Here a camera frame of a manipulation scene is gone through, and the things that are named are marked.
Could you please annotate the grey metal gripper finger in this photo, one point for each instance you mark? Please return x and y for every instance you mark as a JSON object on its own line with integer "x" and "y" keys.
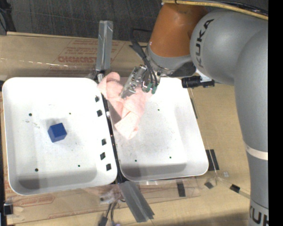
{"x": 133, "y": 89}
{"x": 124, "y": 92}

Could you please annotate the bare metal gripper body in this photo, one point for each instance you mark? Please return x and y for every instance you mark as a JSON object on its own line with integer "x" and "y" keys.
{"x": 139, "y": 75}

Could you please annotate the pink cloth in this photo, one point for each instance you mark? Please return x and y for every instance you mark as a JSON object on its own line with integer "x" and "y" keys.
{"x": 129, "y": 109}

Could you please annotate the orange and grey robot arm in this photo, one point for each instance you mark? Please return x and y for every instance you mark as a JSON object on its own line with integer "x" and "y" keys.
{"x": 226, "y": 46}

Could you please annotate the white plastic tray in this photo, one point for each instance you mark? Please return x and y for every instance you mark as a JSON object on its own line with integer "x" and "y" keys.
{"x": 59, "y": 159}
{"x": 165, "y": 138}

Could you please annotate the blue cube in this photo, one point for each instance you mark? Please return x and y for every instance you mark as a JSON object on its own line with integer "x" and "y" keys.
{"x": 57, "y": 132}

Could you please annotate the brown cardboard board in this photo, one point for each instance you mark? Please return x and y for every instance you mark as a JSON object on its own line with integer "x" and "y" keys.
{"x": 221, "y": 131}

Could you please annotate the black cylinder on white bracket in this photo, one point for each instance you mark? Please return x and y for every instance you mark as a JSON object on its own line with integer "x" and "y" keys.
{"x": 193, "y": 81}

